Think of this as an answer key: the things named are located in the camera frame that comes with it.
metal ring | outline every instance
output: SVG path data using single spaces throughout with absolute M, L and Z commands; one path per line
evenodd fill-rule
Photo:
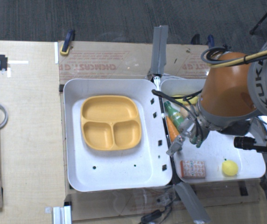
M 4 112 L 4 114 L 5 114 L 5 118 L 4 118 L 3 122 L 0 123 L 0 129 L 1 129 L 1 128 L 3 128 L 3 127 L 6 125 L 6 123 L 7 123 L 7 121 L 8 121 L 8 112 L 7 112 L 7 110 L 5 109 L 5 107 L 4 107 L 3 105 L 1 105 L 1 104 L 0 104 L 0 109 L 1 109 L 1 110 Z

